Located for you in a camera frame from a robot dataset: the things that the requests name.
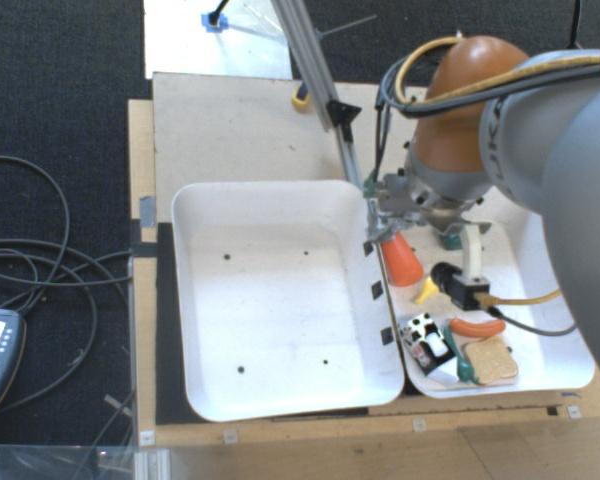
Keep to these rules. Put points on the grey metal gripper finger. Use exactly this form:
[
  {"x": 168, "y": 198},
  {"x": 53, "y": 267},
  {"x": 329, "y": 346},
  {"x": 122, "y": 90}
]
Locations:
[
  {"x": 391, "y": 224},
  {"x": 372, "y": 234}
]

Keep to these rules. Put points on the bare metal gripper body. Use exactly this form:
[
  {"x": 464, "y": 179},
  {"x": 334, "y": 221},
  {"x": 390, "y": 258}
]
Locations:
[{"x": 405, "y": 205}]

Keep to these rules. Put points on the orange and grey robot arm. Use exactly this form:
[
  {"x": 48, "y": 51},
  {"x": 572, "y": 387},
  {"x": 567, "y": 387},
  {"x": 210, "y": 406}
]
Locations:
[{"x": 555, "y": 168}]

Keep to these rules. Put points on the orange carrot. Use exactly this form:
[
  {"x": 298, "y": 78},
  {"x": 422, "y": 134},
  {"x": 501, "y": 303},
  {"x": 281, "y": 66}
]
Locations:
[{"x": 402, "y": 265}]

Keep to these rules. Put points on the green cube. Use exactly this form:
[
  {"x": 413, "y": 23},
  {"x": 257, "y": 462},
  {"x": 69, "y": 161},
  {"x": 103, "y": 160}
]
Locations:
[{"x": 451, "y": 241}]

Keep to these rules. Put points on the thin black and white rod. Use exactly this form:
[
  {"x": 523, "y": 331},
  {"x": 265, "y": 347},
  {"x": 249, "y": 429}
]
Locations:
[{"x": 391, "y": 308}]

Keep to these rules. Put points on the yellow banana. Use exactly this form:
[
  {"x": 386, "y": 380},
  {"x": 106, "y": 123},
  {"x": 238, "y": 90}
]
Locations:
[{"x": 426, "y": 292}]

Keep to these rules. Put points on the white plastic tray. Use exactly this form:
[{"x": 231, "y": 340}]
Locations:
[
  {"x": 280, "y": 298},
  {"x": 540, "y": 363}
]

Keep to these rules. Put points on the black and white cow-print carton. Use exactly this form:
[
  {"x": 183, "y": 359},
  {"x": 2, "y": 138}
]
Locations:
[{"x": 422, "y": 340}]

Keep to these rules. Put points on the red sausage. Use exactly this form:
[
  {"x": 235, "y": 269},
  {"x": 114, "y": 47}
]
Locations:
[{"x": 477, "y": 327}]

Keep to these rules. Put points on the pale wood board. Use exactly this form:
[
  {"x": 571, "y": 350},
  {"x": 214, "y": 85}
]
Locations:
[{"x": 240, "y": 133}]

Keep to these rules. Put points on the brown bread slice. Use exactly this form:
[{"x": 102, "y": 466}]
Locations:
[{"x": 492, "y": 363}]

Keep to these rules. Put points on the black cylinder on white bracket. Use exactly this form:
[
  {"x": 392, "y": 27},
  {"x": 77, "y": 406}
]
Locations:
[{"x": 467, "y": 288}]

